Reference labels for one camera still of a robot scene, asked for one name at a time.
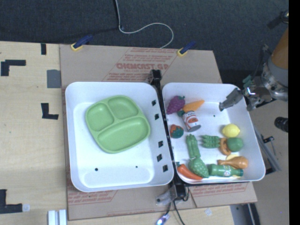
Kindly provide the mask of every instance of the toy food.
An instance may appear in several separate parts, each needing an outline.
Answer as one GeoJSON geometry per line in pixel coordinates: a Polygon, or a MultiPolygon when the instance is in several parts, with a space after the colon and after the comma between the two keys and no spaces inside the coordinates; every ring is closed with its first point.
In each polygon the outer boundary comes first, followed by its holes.
{"type": "Polygon", "coordinates": [[[240,129],[233,123],[227,124],[223,129],[222,133],[225,137],[236,137],[240,133],[240,129]]]}
{"type": "Polygon", "coordinates": [[[182,118],[188,132],[194,132],[201,128],[199,120],[194,111],[185,113],[183,110],[180,110],[177,112],[177,115],[182,118]]]}
{"type": "Polygon", "coordinates": [[[248,167],[248,159],[243,156],[237,156],[235,154],[226,157],[226,160],[218,160],[218,165],[230,165],[236,169],[244,169],[248,167]]]}
{"type": "Polygon", "coordinates": [[[231,176],[243,176],[244,171],[242,169],[235,169],[229,165],[208,165],[209,175],[218,177],[231,177],[231,176]]]}
{"type": "Polygon", "coordinates": [[[185,104],[182,108],[182,110],[187,113],[189,111],[196,111],[202,104],[204,103],[204,100],[195,101],[192,103],[185,104]]]}
{"type": "Polygon", "coordinates": [[[186,137],[187,149],[190,161],[188,163],[188,168],[193,173],[197,174],[202,178],[208,178],[209,172],[207,166],[200,158],[200,152],[198,148],[198,142],[194,135],[190,134],[186,137]]]}
{"type": "Polygon", "coordinates": [[[227,147],[231,152],[238,152],[243,146],[243,140],[239,137],[229,137],[227,139],[227,147]]]}
{"type": "Polygon", "coordinates": [[[172,114],[179,111],[183,108],[185,103],[186,101],[184,100],[184,96],[174,96],[167,107],[167,114],[172,114]]]}
{"type": "Polygon", "coordinates": [[[218,148],[220,146],[220,138],[218,136],[202,136],[202,146],[205,148],[218,148]]]}
{"type": "Polygon", "coordinates": [[[170,127],[170,136],[172,138],[180,138],[182,137],[184,130],[182,127],[172,124],[170,127]]]}
{"type": "Polygon", "coordinates": [[[229,150],[228,146],[227,146],[227,138],[222,137],[220,139],[220,151],[222,154],[224,155],[230,155],[231,151],[229,150]]]}
{"type": "Polygon", "coordinates": [[[184,164],[181,164],[180,166],[177,167],[177,171],[182,174],[183,176],[190,178],[190,179],[194,179],[194,180],[201,180],[202,177],[192,173],[187,166],[185,166],[184,164]]]}

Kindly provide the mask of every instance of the white cable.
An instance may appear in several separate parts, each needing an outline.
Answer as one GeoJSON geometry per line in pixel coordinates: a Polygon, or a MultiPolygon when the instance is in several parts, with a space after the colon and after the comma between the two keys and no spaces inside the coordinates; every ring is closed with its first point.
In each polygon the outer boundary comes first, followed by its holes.
{"type": "Polygon", "coordinates": [[[133,33],[140,32],[141,30],[143,30],[143,29],[145,29],[145,28],[147,28],[147,27],[149,27],[149,26],[152,26],[152,25],[163,25],[163,26],[166,26],[166,27],[171,31],[171,33],[172,33],[172,38],[171,38],[171,40],[170,40],[166,45],[164,45],[164,46],[162,46],[162,47],[160,47],[160,48],[164,48],[164,47],[168,46],[168,45],[173,41],[173,39],[174,39],[174,33],[173,33],[173,30],[172,30],[168,25],[166,25],[166,24],[164,24],[164,23],[161,23],[161,22],[154,22],[154,23],[148,24],[148,25],[146,25],[146,26],[144,26],[144,27],[142,27],[142,28],[140,28],[140,29],[138,29],[138,30],[136,30],[136,31],[132,31],[132,32],[125,32],[125,31],[123,31],[123,30],[121,29],[120,12],[119,12],[118,1],[115,0],[115,2],[116,2],[117,13],[118,13],[118,20],[119,20],[119,26],[118,26],[118,27],[119,27],[119,31],[120,31],[120,32],[122,32],[122,33],[124,33],[124,34],[133,34],[133,33]]]}

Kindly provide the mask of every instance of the black tape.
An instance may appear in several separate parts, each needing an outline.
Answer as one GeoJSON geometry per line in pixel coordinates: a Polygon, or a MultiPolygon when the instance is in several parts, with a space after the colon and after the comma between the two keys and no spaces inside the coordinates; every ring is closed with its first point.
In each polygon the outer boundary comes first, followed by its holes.
{"type": "Polygon", "coordinates": [[[19,204],[6,204],[6,189],[0,189],[0,214],[23,212],[23,205],[19,204]]]}
{"type": "Polygon", "coordinates": [[[1,62],[1,76],[9,75],[9,66],[25,66],[26,60],[5,60],[1,62]]]}
{"type": "Polygon", "coordinates": [[[54,120],[58,119],[58,114],[49,114],[49,104],[48,103],[41,103],[41,106],[42,106],[42,112],[43,112],[42,118],[54,119],[54,120]]]}
{"type": "Polygon", "coordinates": [[[41,43],[41,54],[47,55],[47,47],[45,43],[41,43]]]}
{"type": "Polygon", "coordinates": [[[9,65],[6,62],[1,62],[1,76],[8,76],[9,65]]]}

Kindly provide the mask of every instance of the white tray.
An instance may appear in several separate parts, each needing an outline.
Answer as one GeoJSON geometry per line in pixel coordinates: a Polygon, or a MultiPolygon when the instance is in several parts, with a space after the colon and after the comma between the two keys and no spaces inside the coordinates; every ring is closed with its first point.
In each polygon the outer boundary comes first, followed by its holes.
{"type": "Polygon", "coordinates": [[[261,180],[265,175],[265,165],[261,151],[255,136],[254,128],[250,115],[246,109],[246,102],[242,99],[233,107],[219,110],[219,103],[226,100],[236,86],[231,84],[211,84],[211,83],[169,83],[163,87],[163,98],[165,109],[174,96],[185,96],[186,103],[197,100],[205,100],[204,104],[196,110],[197,117],[200,121],[201,128],[192,133],[187,132],[182,119],[176,114],[166,115],[167,123],[170,127],[172,124],[179,125],[185,129],[181,138],[171,138],[172,150],[175,162],[187,165],[189,156],[185,143],[188,134],[193,134],[199,141],[198,147],[201,159],[205,164],[217,164],[218,159],[225,160],[219,149],[208,149],[201,146],[202,135],[215,135],[224,137],[221,128],[229,123],[234,123],[240,128],[240,137],[244,142],[244,147],[233,154],[244,156],[248,159],[248,168],[244,169],[244,175],[240,178],[223,178],[210,176],[202,179],[200,182],[187,179],[178,174],[179,177],[189,184],[207,184],[207,183],[227,183],[261,180]]]}
{"type": "Polygon", "coordinates": [[[174,169],[155,89],[142,82],[75,82],[66,89],[71,180],[83,192],[168,184],[174,169]],[[85,122],[85,111],[102,99],[130,97],[146,116],[151,132],[139,145],[109,154],[100,149],[85,122]]]}

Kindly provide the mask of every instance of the toy can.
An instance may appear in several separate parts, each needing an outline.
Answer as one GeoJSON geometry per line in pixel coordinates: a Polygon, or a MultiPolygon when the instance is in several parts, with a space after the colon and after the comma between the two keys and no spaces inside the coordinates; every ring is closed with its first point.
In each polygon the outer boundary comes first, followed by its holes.
{"type": "Polygon", "coordinates": [[[183,111],[178,112],[178,115],[182,117],[184,124],[186,125],[188,132],[194,132],[198,130],[201,125],[194,111],[184,113],[183,111]]]}

